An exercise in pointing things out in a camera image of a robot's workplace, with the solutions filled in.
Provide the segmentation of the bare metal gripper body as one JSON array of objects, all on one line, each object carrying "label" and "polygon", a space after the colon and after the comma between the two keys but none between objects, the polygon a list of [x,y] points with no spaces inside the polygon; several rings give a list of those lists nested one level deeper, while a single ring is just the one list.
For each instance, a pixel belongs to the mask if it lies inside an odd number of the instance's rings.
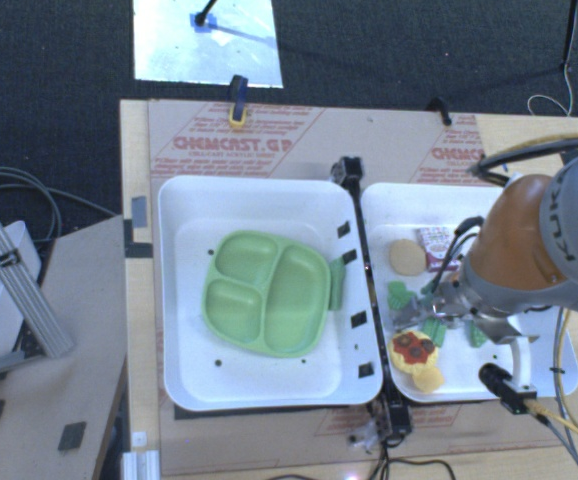
[{"label": "bare metal gripper body", "polygon": [[508,316],[487,304],[465,283],[441,282],[434,291],[432,308],[438,317],[471,321],[494,344],[510,344],[514,340],[514,327]]}]

